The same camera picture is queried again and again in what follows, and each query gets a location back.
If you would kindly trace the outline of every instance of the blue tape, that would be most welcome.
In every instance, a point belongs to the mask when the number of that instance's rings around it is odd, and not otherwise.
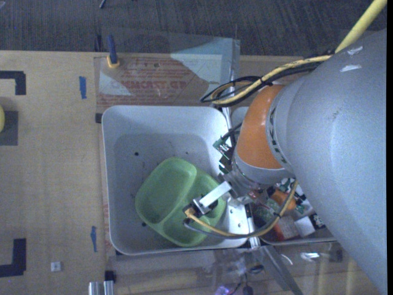
[[[96,233],[96,228],[95,226],[91,227],[91,232],[90,232],[90,237],[91,237],[91,241],[93,242],[93,249],[94,252],[97,252],[97,233]]]
[[[80,90],[80,95],[82,97],[83,100],[85,100],[86,97],[86,78],[83,76],[79,77],[79,90]]]

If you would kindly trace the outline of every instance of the white basin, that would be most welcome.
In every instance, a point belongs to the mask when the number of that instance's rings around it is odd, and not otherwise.
[[[227,132],[225,117],[210,107],[113,106],[102,119],[109,202],[109,233],[116,250],[127,255],[184,250],[236,248],[246,239],[208,237],[201,245],[181,248],[139,218],[138,189],[153,169],[180,157],[216,177],[220,153],[213,143]],[[218,228],[249,232],[243,206],[227,205]]]

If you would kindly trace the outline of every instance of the small white label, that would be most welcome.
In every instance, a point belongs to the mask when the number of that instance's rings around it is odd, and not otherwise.
[[[346,71],[351,71],[351,70],[356,70],[356,69],[362,69],[361,65],[346,65],[344,68],[340,70],[340,72],[346,72]]]
[[[363,46],[360,46],[358,48],[352,48],[351,50],[347,50],[348,55],[353,56],[356,55],[357,53],[361,52],[363,49]]]
[[[295,226],[302,237],[306,237],[315,232],[313,223],[311,223],[308,216],[295,221]]]

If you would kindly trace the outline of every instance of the yellow object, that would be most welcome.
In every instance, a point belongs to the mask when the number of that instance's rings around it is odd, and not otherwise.
[[[117,59],[116,63],[112,63],[110,56],[106,56],[106,61],[108,62],[108,66],[110,68],[117,68],[118,66],[120,66],[120,60],[119,59]]]
[[[271,195],[271,198],[279,205],[282,205],[285,202],[287,196],[288,195],[285,194],[283,191],[276,189],[275,192]],[[296,208],[296,200],[292,199],[288,205],[287,210],[290,211],[293,210],[294,208]]]
[[[0,132],[4,129],[4,124],[6,122],[6,115],[4,114],[4,110],[0,105]]]
[[[368,9],[364,12],[360,19],[358,19],[355,26],[350,30],[348,35],[343,39],[341,44],[337,47],[335,52],[343,50],[345,47],[356,42],[359,37],[365,32],[365,30],[370,26],[373,20],[378,16],[378,14],[386,6],[387,0],[374,0]]]

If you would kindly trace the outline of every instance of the yellow cable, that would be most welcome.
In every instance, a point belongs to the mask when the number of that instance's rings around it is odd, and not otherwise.
[[[348,35],[343,39],[341,44],[336,48],[335,52],[337,53],[351,45],[353,42],[356,42],[370,26],[373,20],[378,16],[378,14],[383,10],[383,8],[385,8],[386,4],[387,0],[374,0],[354,25],[354,27],[350,30]]]
[[[249,83],[249,81],[236,82],[236,84],[240,85],[240,86],[247,85],[248,83]],[[224,90],[226,90],[226,89],[228,89],[228,88],[230,88],[232,86],[233,86],[233,82],[229,82],[229,83],[224,84],[223,86],[220,86],[220,87],[216,88],[215,91],[213,91],[210,94],[210,99],[214,99],[214,97],[216,97],[219,93],[223,92]]]
[[[224,99],[224,100],[217,99],[216,101],[213,101],[213,103],[216,104],[216,105],[223,105],[223,104],[232,103],[233,101],[236,101],[239,98],[244,97],[249,92],[251,92],[253,89],[255,89],[256,87],[260,86],[262,82],[265,82],[266,80],[268,80],[269,78],[271,78],[272,76],[275,76],[276,74],[278,74],[280,72],[283,72],[283,71],[288,70],[288,69],[296,68],[298,66],[305,65],[307,63],[326,61],[331,56],[332,55],[324,55],[324,56],[307,58],[307,59],[301,59],[301,60],[296,60],[296,61],[293,61],[293,62],[290,62],[290,63],[286,63],[286,64],[284,64],[282,66],[279,66],[278,68],[272,70],[268,74],[264,75],[260,80],[255,81],[253,84],[251,84],[249,87],[244,89],[239,94],[236,94],[235,96],[232,96],[232,97]],[[230,86],[232,86],[232,83],[228,83],[227,84],[227,87],[230,87]],[[213,100],[215,98],[215,95],[217,95],[217,92],[218,91],[214,91],[211,94],[210,99]]]
[[[286,201],[284,202],[284,205],[283,205],[282,208],[281,208],[281,211],[278,213],[278,216],[276,216],[276,217],[274,218],[274,220],[271,222],[271,224],[270,224],[266,229],[262,229],[262,230],[260,230],[260,231],[256,231],[256,232],[254,232],[254,233],[250,233],[250,234],[246,234],[246,235],[240,235],[240,234],[234,234],[234,233],[225,232],[225,231],[223,231],[223,230],[220,230],[220,229],[218,229],[218,228],[216,228],[216,227],[213,227],[213,226],[209,225],[208,223],[206,223],[206,222],[204,222],[204,221],[198,219],[198,218],[195,216],[195,210],[194,210],[193,208],[187,209],[184,213],[185,213],[185,215],[186,215],[189,219],[192,219],[193,221],[195,221],[195,222],[197,222],[198,224],[200,224],[200,225],[206,227],[207,229],[210,229],[211,231],[213,231],[213,232],[215,232],[215,233],[217,233],[217,234],[226,236],[226,237],[239,237],[239,239],[241,239],[241,238],[251,238],[251,237],[263,236],[263,235],[265,235],[267,232],[269,232],[269,231],[273,228],[273,226],[276,225],[276,223],[278,222],[278,220],[284,215],[284,213],[286,212],[286,210],[287,210],[287,208],[288,208],[288,206],[289,206],[289,204],[290,204],[290,201],[292,200],[292,198],[293,198],[294,195],[295,195],[295,190],[296,190],[296,188],[297,188],[297,185],[298,185],[298,182],[295,181],[294,184],[293,184],[293,186],[292,186],[292,188],[291,188],[291,190],[290,190],[290,192],[289,192],[289,195],[288,195],[287,198],[286,198]]]

